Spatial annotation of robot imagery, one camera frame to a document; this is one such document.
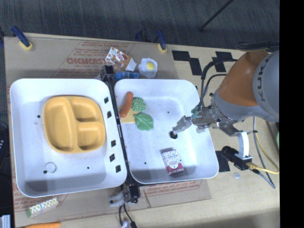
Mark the orange sausage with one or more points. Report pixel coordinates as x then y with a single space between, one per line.
126 104

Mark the black cylinder on white bracket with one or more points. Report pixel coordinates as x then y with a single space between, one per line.
237 159

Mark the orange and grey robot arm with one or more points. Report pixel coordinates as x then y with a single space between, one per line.
240 79

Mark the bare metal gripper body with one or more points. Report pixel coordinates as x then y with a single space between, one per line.
209 119

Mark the orange divided plate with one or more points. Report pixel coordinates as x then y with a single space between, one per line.
59 125

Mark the white fried egg toy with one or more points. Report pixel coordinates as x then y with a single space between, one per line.
148 66

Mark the brown cardboard board red print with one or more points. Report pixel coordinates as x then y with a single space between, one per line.
71 56

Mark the green and white patterned box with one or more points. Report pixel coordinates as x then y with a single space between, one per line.
42 207

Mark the black tripod leg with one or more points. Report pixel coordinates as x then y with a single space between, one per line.
221 9

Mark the red and white carton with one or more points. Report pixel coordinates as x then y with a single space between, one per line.
172 161

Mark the white plastic tray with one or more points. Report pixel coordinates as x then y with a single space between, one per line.
31 127
190 151

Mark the white and orange milk carton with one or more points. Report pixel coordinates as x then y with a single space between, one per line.
120 58

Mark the yellow flat slice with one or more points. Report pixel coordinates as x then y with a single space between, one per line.
127 119

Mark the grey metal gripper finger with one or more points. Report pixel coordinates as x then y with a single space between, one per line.
186 121
178 128

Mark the orange carrot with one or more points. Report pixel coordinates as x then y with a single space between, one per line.
44 225

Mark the thin black and white rod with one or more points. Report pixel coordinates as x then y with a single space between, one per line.
120 132

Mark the blue bottle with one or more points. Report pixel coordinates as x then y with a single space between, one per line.
126 75

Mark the green grapes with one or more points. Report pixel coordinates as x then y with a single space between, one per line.
138 104

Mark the green lettuce leaf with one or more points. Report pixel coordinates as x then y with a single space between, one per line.
143 121

